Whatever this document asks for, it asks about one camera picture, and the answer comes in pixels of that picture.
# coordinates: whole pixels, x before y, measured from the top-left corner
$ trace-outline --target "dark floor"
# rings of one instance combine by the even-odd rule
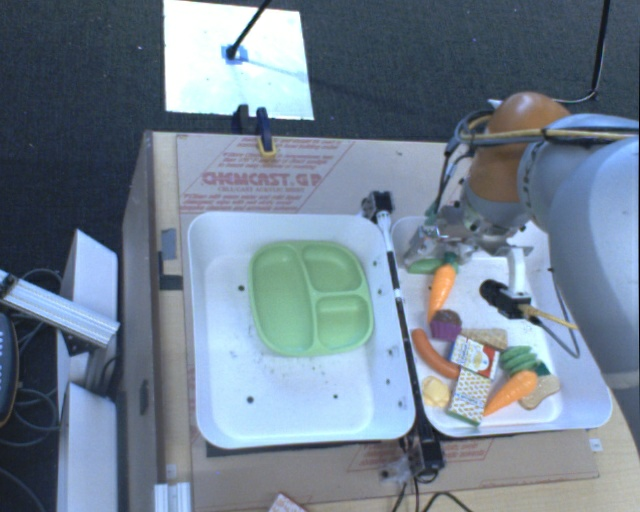
[[[585,95],[602,3],[274,0],[272,7],[301,13],[316,116],[276,120],[275,133],[445,140],[487,98],[519,90]],[[639,16],[637,0],[613,2],[598,100],[574,112],[638,118]],[[0,268],[62,270],[75,228],[119,251],[143,130],[230,131],[224,117],[165,112],[162,23],[161,0],[2,2]],[[24,356],[32,368],[26,378],[43,391],[53,385],[51,346]],[[638,439],[638,389],[617,396]],[[0,447],[0,467],[47,510],[55,503],[55,451],[55,436],[28,449]],[[29,510],[18,494],[0,476],[2,512]]]

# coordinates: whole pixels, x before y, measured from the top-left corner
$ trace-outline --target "wooden surface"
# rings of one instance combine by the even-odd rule
[[[156,176],[156,217],[158,235],[163,229],[180,228],[176,176],[175,134],[154,134]],[[180,258],[165,263],[165,273],[181,274]],[[169,481],[191,479],[191,445],[188,421],[187,371],[184,346],[182,292],[162,292],[160,297],[162,375],[164,400],[165,458],[175,465],[176,475]],[[474,512],[517,509],[520,512],[589,510],[630,511],[640,503],[640,461],[633,438],[614,400],[611,420],[590,432],[602,451],[596,452],[600,477],[572,482],[502,487],[474,491],[456,491]],[[421,509],[429,494],[420,495]],[[342,503],[308,505],[309,512],[387,512],[394,498],[357,500]],[[400,511],[413,511],[415,498],[405,498]],[[459,511],[446,497],[438,499],[432,510]]]

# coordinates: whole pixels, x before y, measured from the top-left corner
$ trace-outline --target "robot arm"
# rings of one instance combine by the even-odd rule
[[[535,93],[483,116],[483,133],[457,134],[475,151],[460,199],[442,208],[436,200],[422,238],[501,255],[533,220],[549,236],[557,285],[605,380],[637,386],[638,122],[569,115]]]

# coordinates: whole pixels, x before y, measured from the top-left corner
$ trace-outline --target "orange sausage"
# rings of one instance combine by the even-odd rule
[[[446,360],[431,345],[427,333],[423,329],[411,331],[413,346],[422,360],[440,375],[450,379],[457,379],[460,375],[460,366]]]

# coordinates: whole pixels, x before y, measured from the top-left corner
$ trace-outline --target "blue clamp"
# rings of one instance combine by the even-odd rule
[[[256,117],[258,119],[256,126],[256,135],[259,135],[258,149],[263,157],[272,158],[276,156],[276,146],[273,142],[273,137],[271,137],[271,123],[269,122],[267,109],[259,107],[256,110]]]

